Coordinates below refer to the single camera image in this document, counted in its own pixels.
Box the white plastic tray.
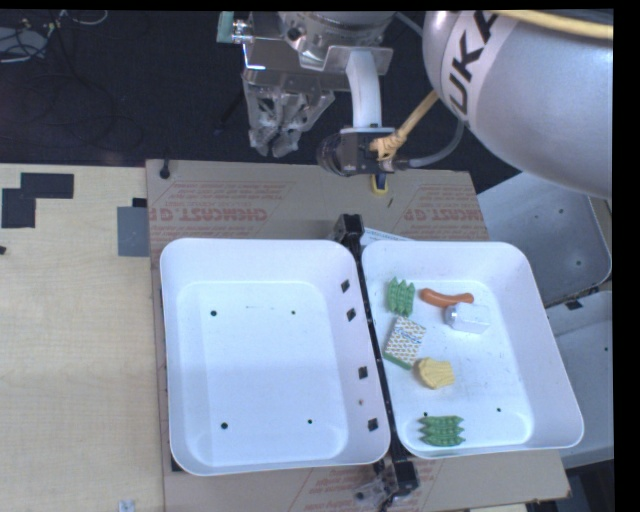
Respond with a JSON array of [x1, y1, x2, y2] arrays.
[[158, 237, 392, 477], [360, 239, 586, 460]]

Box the thin black rod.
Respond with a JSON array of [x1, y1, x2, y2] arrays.
[[349, 240, 402, 462]]

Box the white patterned carton green edge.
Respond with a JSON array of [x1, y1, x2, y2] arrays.
[[382, 315, 428, 372]]

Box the orange sausage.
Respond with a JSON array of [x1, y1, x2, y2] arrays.
[[418, 287, 475, 308]]

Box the white paper slip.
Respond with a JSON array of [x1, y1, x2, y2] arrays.
[[361, 226, 417, 245]]

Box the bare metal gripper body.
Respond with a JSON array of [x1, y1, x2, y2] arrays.
[[233, 12, 395, 95]]

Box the black cylinder on white bracket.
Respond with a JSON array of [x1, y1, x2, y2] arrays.
[[315, 48, 397, 178]]

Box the yellow toy fries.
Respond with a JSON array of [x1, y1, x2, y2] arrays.
[[412, 356, 457, 391]]

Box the brown cardboard board red print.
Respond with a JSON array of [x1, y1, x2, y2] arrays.
[[144, 158, 573, 512]]

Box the green pea pods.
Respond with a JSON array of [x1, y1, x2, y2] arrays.
[[417, 414, 468, 449], [385, 276, 417, 318]]

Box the black block with wires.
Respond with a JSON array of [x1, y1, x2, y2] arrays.
[[332, 213, 366, 246], [388, 458, 422, 499]]

